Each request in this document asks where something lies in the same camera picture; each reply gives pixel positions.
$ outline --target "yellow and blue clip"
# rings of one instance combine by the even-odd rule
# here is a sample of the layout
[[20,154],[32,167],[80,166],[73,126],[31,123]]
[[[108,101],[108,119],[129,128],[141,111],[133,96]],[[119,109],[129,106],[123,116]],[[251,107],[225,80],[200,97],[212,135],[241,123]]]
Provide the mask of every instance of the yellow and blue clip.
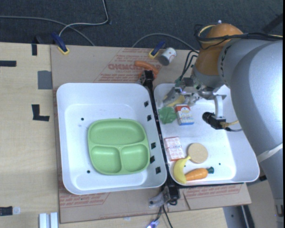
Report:
[[149,52],[149,57],[154,59],[158,55],[159,50],[163,48],[165,45],[166,41],[162,40],[160,43],[156,45],[156,47],[152,51]]
[[65,43],[63,42],[63,40],[61,39],[61,37],[59,35],[57,35],[55,32],[53,32],[51,34],[51,37],[53,38],[55,43],[58,45],[58,50],[62,54],[66,55],[70,52],[70,50],[66,47]]

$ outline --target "green plate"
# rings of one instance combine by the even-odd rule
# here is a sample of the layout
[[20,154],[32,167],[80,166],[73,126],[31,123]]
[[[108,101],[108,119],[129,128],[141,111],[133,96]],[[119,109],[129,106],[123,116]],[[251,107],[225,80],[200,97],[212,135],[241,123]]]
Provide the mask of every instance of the green plate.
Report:
[[92,165],[101,174],[122,175],[141,172],[150,159],[149,143],[143,126],[131,119],[105,119],[88,129]]

